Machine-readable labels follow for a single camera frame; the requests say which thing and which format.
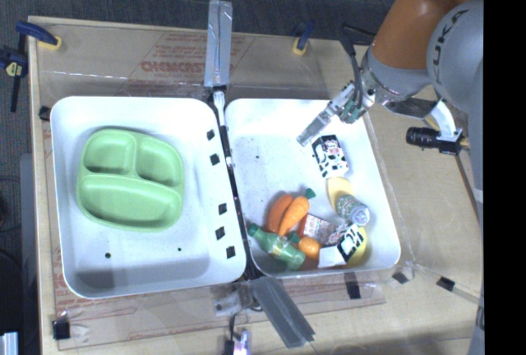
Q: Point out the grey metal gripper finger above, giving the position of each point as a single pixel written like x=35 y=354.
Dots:
x=314 y=129

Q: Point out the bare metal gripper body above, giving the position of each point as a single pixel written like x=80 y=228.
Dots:
x=349 y=95

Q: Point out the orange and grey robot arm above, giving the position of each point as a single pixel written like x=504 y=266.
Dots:
x=452 y=41

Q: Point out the black and white cow carton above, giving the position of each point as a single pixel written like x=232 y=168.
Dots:
x=330 y=158

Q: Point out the white plastic tray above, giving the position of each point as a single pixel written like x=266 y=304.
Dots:
x=135 y=267
x=267 y=131

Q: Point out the yellow banana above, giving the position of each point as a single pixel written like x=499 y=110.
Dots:
x=338 y=187

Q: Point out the orange carrot with green top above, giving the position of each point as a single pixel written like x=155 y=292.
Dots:
x=295 y=213

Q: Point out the green and white small can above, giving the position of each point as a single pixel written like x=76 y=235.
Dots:
x=352 y=209

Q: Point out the red and white packet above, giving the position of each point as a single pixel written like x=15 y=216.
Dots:
x=317 y=228

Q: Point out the orange bottle with green cap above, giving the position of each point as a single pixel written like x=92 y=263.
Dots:
x=309 y=247

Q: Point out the green plastic bottle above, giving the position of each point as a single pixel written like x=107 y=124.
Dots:
x=279 y=247

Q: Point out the green divided plate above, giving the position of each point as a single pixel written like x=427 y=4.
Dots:
x=127 y=197

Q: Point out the brown cardboard board red print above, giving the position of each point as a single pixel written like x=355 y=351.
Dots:
x=123 y=57

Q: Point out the black cylinder on white bracket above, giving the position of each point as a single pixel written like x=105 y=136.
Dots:
x=423 y=136

